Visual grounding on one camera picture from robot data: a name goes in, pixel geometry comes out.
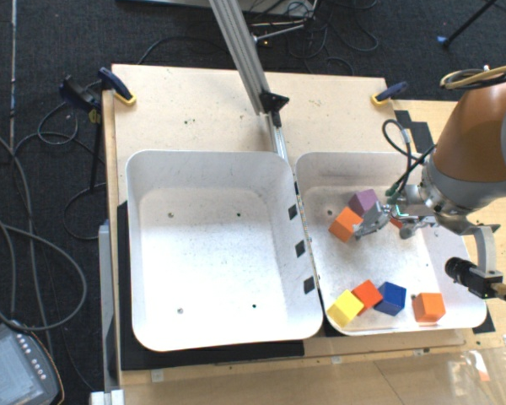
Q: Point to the white plastic tray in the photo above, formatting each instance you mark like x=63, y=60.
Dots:
x=375, y=260
x=211, y=260

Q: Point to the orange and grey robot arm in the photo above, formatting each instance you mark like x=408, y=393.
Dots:
x=472, y=142

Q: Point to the orange cube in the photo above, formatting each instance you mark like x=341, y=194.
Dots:
x=343, y=225
x=429, y=307

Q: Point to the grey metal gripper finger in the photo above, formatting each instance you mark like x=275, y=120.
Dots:
x=408, y=229
x=373, y=219

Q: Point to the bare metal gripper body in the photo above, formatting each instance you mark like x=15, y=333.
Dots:
x=440, y=211

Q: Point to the yellow cube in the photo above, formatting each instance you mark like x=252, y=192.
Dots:
x=346, y=308

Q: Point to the red cube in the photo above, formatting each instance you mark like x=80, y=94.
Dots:
x=367, y=295

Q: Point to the black cylinder on white bracket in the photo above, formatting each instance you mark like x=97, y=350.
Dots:
x=482, y=283

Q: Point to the purple cube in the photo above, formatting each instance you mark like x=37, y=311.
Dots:
x=364, y=200

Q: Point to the blue cube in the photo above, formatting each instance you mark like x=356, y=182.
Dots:
x=391, y=298

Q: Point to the pale wood board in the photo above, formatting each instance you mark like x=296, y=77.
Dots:
x=202, y=112

